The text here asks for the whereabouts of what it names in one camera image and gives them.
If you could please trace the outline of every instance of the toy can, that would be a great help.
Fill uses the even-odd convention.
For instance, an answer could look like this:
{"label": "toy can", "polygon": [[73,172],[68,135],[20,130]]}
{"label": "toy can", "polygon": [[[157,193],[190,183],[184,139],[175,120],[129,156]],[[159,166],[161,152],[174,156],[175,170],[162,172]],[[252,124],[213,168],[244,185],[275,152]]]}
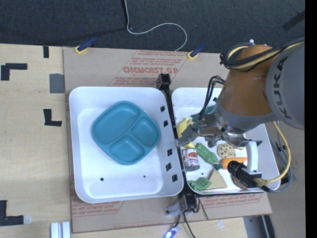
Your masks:
{"label": "toy can", "polygon": [[182,151],[184,168],[186,171],[195,171],[200,168],[198,155],[195,148],[187,148]]}

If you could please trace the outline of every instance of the cardboard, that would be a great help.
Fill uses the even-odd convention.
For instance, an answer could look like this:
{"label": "cardboard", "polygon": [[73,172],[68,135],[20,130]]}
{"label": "cardboard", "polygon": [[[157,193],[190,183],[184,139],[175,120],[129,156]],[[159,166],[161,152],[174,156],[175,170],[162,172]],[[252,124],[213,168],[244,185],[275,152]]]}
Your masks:
{"label": "cardboard", "polygon": [[[82,55],[63,48],[71,213],[73,233],[175,223],[164,208],[178,196],[89,204],[74,190],[68,96],[79,86],[155,87],[160,73],[171,76],[171,91],[179,87],[206,87],[214,75],[226,78],[219,54],[199,54],[188,60],[185,52],[114,50],[89,48]],[[215,220],[271,213],[266,193],[201,197],[201,210],[189,214],[188,221]]]}

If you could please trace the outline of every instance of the blue and yellow clamp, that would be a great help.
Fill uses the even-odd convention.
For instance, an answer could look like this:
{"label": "blue and yellow clamp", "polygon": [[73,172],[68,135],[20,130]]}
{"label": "blue and yellow clamp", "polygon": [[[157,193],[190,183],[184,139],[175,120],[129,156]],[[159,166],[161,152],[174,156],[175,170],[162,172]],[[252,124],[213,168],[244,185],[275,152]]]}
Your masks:
{"label": "blue and yellow clamp", "polygon": [[200,45],[198,48],[196,48],[196,49],[194,49],[193,51],[189,52],[189,53],[187,54],[187,58],[188,58],[189,60],[194,60],[194,59],[198,56],[198,53],[199,53],[199,52],[202,52],[203,50],[205,50],[206,47],[207,47],[206,44]]}
{"label": "blue and yellow clamp", "polygon": [[78,45],[77,47],[75,47],[75,52],[81,55],[82,53],[87,51],[87,48],[92,47],[97,41],[98,41],[97,37],[92,37],[86,40],[85,42],[83,42],[82,44]]}

